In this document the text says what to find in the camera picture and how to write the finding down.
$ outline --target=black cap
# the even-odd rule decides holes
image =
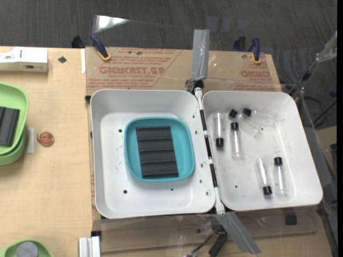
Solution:
[[[282,158],[281,157],[275,157],[274,158],[274,165],[282,165]]]
[[[271,195],[271,194],[273,194],[272,188],[270,186],[264,186],[263,187],[263,193],[264,193],[264,195]]]
[[[250,117],[250,116],[251,116],[251,109],[243,109],[243,113],[244,113],[246,116]]]
[[[232,130],[239,130],[238,123],[237,122],[232,122],[231,123],[231,129]]]
[[[224,139],[223,138],[216,138],[215,145],[219,148],[224,146]]]
[[[237,114],[238,114],[238,111],[232,109],[232,110],[230,111],[230,113],[229,113],[229,117],[235,119],[236,116],[237,116]]]

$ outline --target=yellow clamp pad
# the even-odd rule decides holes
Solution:
[[[108,62],[108,61],[110,61],[110,59],[111,59],[111,54],[109,54],[109,53],[107,53],[107,54],[108,54],[108,56],[107,56],[107,57],[104,57],[104,56],[98,51],[99,57],[100,57],[104,62]]]
[[[256,60],[255,60],[255,56],[253,55],[253,53],[252,53],[251,59],[252,59],[252,62],[253,62],[255,65],[260,65],[260,64],[261,64],[261,57],[259,57],[259,58],[258,58],[258,61],[256,61]]]

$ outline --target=dark floor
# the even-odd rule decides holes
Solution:
[[[70,48],[73,37],[79,35],[90,46],[96,14],[208,28],[216,40],[210,49],[232,50],[240,36],[258,37],[261,51],[272,54],[280,80],[293,85],[337,30],[337,5],[338,0],[0,0],[0,45]],[[142,43],[146,40],[138,32],[139,38]],[[160,42],[154,38],[153,44],[192,48],[186,36],[184,41],[179,36],[172,42],[174,47],[167,40],[168,35]],[[116,35],[106,44],[125,41]],[[318,129],[337,124],[333,90],[337,90],[337,59],[322,63],[304,89],[312,120],[328,109],[316,121]]]

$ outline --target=red round object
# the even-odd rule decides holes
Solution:
[[[43,146],[51,146],[54,143],[54,136],[50,132],[42,132],[38,137],[39,143]]]

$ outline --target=wooden table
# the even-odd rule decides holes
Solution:
[[[10,50],[9,47],[0,47],[0,52]],[[67,60],[65,63],[58,61],[62,56]],[[78,239],[90,237],[94,220],[89,105],[84,99],[86,74],[81,72],[80,49],[49,48],[48,57],[48,73],[0,73],[0,81],[16,85],[28,95],[26,126],[34,127],[36,134],[48,131],[55,137],[50,147],[44,147],[35,140],[34,153],[26,154],[25,149],[18,161],[0,167],[0,248],[19,239],[36,238],[44,242],[56,257],[75,257]],[[287,236],[270,233],[268,237],[262,237],[259,227],[252,225],[251,221],[249,230],[263,252],[261,256],[276,256],[280,251],[284,256],[330,256],[330,246],[319,216],[313,209],[301,213],[299,219],[302,216],[304,220],[300,221],[305,225],[300,225],[300,228],[304,227],[304,230],[301,234]],[[105,235],[102,242],[112,244],[109,239]],[[214,240],[213,237],[198,256],[208,256]],[[196,246],[180,245],[104,255],[182,256]],[[251,256],[241,253],[233,241],[224,246],[221,254]]]

